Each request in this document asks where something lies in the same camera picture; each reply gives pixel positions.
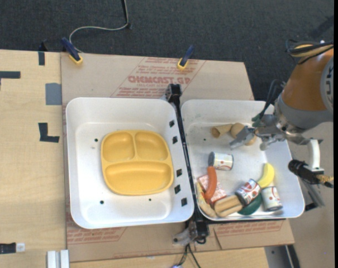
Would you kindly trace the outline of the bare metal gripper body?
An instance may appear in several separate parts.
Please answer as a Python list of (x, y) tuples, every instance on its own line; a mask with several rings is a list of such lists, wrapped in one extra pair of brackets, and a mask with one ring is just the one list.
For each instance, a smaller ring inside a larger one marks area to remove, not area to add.
[(310, 139), (303, 136), (305, 129), (290, 124), (283, 115), (265, 114), (255, 119), (255, 134), (260, 138), (264, 135), (281, 134), (285, 140), (297, 145), (306, 145)]

